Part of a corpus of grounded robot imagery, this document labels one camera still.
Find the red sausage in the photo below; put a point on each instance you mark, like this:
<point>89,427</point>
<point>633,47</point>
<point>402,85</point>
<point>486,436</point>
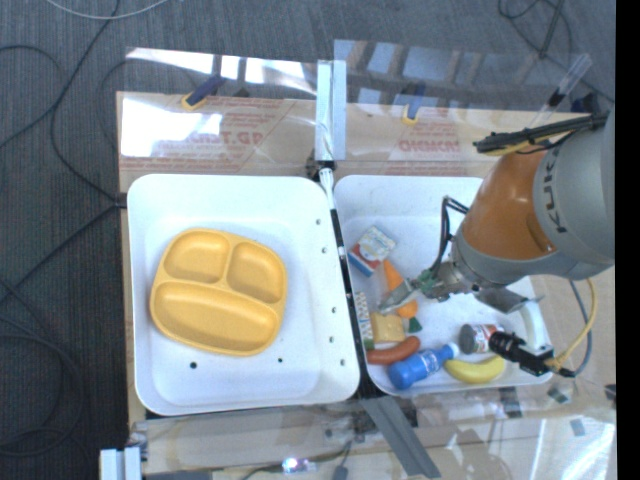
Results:
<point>395,352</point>

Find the brown cardboard board red print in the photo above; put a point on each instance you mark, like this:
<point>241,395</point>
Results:
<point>280,133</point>

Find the red white checked packet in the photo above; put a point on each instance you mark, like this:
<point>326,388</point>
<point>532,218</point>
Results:
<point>363,318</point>

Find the small red white can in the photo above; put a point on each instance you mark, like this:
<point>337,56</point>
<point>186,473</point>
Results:
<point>480,338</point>

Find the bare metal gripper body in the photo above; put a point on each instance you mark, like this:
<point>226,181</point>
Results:
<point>452,284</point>

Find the orange carrot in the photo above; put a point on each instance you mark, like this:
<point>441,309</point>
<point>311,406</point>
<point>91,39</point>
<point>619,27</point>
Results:
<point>392,275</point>

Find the yellow cheese wedge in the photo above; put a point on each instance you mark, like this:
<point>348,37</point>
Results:
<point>387,328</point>

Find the black cylinder on white bracket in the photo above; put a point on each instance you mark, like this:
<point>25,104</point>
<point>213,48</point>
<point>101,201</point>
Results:
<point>532,355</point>

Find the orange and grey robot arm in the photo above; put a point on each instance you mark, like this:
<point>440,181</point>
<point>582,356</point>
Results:
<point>520,208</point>

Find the blue plastic bottle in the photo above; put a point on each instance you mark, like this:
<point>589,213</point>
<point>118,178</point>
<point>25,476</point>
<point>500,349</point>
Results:
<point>415,368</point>

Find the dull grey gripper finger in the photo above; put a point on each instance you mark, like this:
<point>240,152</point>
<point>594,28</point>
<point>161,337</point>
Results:
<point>400,298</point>

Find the yellow divided plate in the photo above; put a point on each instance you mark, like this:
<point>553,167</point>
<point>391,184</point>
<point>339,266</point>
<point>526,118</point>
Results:
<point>215,293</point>

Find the yellow banana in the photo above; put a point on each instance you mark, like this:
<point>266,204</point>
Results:
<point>475,370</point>

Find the white red blue carton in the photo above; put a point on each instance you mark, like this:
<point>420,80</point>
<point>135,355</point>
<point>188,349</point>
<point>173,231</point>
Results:
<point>372,250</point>

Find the white plastic tray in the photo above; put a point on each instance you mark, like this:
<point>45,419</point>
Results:
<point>410,208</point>
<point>240,198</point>

